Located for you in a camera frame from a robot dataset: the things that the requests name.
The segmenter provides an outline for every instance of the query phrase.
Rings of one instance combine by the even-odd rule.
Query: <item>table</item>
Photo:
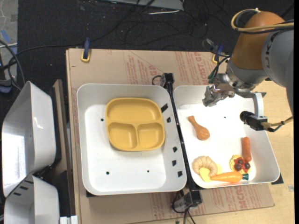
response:
[[[207,74],[215,64],[212,55],[207,52],[173,52],[173,51],[136,51],[136,50],[91,50],[89,63],[80,60],[82,49],[66,51],[66,69],[68,78],[69,112],[71,127],[71,149],[76,215],[79,223],[145,223],[173,224],[182,221],[182,217],[159,213],[149,213],[148,206],[140,199],[152,204],[149,194],[116,195],[86,197],[82,183],[80,145],[78,136],[78,116],[76,92],[87,83],[105,84],[151,84],[155,75],[171,72],[175,77],[175,86],[207,85]],[[272,81],[265,81],[255,89],[267,92],[264,97],[264,115],[271,123],[277,123],[290,117],[285,88]],[[294,223],[294,146],[293,123],[287,123],[275,133],[268,133],[284,183],[258,184],[266,187],[271,195],[266,198],[267,208],[223,212],[217,214],[199,214],[193,216],[196,223]]]

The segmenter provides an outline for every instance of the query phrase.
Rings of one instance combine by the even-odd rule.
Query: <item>toy food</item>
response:
[[[242,139],[242,156],[247,162],[251,161],[250,139],[248,137]]]
[[[195,121],[195,117],[189,116],[188,120],[191,122],[191,124],[193,125],[193,127],[195,128],[195,132],[196,132],[196,136],[199,140],[207,140],[208,138],[210,138],[210,132],[207,128],[199,125],[196,121]]]
[[[229,161],[229,166],[232,171],[238,171],[241,174],[247,174],[251,171],[250,164],[240,155],[233,155]]]
[[[192,169],[194,172],[200,175],[200,168],[202,167],[210,170],[209,177],[213,177],[217,174],[217,165],[210,157],[200,156],[194,159],[192,163]]]
[[[227,173],[222,173],[211,177],[213,181],[222,182],[239,182],[243,178],[243,175],[238,171],[232,171]]]
[[[208,168],[200,168],[199,172],[204,182],[212,181],[211,178],[209,177],[210,170]],[[221,173],[222,173],[222,167],[219,164],[217,164],[217,174],[221,174]]]

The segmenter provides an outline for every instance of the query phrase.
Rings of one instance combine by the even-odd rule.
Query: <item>white tray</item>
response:
[[[205,91],[206,86],[179,86],[173,92],[190,166],[195,158],[204,155],[220,164],[223,172],[231,171],[229,161],[234,154],[242,155],[241,138],[248,136],[251,143],[251,172],[249,180],[241,180],[240,183],[204,182],[191,168],[195,183],[209,189],[276,181],[280,171],[267,132],[255,131],[240,120],[242,111],[254,112],[253,100],[235,95],[219,101],[215,106],[205,107],[202,104]],[[197,139],[188,121],[191,115],[209,130],[210,138],[206,141]]]
[[[161,108],[168,104],[162,113],[165,143],[161,147],[126,152],[111,146],[105,108],[110,100],[121,97],[151,99]],[[78,89],[77,102],[82,176],[88,192],[97,196],[169,192],[185,186],[183,153],[166,89],[155,85],[85,84]]]

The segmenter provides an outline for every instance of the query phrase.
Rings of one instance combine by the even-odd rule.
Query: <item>toy carrot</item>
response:
[[[243,175],[238,171],[222,173],[210,177],[210,179],[213,181],[222,181],[222,182],[239,182],[242,178]]]
[[[248,137],[242,139],[242,154],[245,161],[251,161],[250,139]]]

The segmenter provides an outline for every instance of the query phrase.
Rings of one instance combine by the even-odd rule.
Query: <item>yellow plate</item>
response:
[[[106,105],[105,118],[109,141],[119,150],[153,150],[164,144],[162,112],[150,99],[113,99]]]

